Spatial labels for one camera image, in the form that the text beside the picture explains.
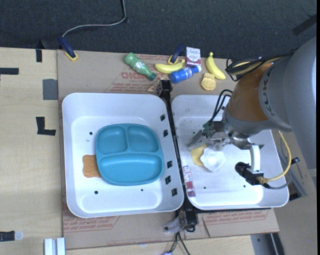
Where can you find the blue divided plate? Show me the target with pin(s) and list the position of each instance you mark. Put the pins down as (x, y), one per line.
(129, 155)

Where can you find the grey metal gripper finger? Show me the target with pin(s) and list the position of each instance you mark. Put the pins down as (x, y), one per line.
(217, 145)
(197, 140)

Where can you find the yellow banana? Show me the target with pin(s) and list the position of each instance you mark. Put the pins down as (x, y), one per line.
(212, 66)
(169, 67)

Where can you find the brown cardboard board red print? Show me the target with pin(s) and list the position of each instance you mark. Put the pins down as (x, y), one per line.
(96, 73)

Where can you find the green bottle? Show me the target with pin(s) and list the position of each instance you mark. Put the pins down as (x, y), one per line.
(137, 64)

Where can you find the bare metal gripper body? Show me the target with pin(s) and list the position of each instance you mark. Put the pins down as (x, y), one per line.
(220, 135)

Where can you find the orange biscuit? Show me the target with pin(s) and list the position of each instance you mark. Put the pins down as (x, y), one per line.
(89, 166)

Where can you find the red and white carton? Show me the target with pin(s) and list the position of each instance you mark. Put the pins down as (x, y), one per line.
(193, 56)

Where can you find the black cylinder on white bracket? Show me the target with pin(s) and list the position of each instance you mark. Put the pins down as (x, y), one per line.
(255, 158)

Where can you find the red and white packet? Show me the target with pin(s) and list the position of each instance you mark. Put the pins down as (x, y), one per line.
(189, 180)

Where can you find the yellow cheese slice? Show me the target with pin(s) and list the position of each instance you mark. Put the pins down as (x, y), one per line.
(195, 155)

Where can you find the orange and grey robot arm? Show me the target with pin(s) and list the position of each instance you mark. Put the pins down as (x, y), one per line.
(287, 94)

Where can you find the white plastic tray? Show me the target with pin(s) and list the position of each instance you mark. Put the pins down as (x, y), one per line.
(117, 203)
(228, 190)

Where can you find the blue bottle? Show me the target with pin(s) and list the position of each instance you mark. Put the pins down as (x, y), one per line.
(181, 74)

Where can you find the pizza slice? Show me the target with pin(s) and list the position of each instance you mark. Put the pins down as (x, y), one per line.
(154, 87)

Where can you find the yellow corn cob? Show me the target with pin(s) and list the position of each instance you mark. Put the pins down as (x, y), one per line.
(208, 82)

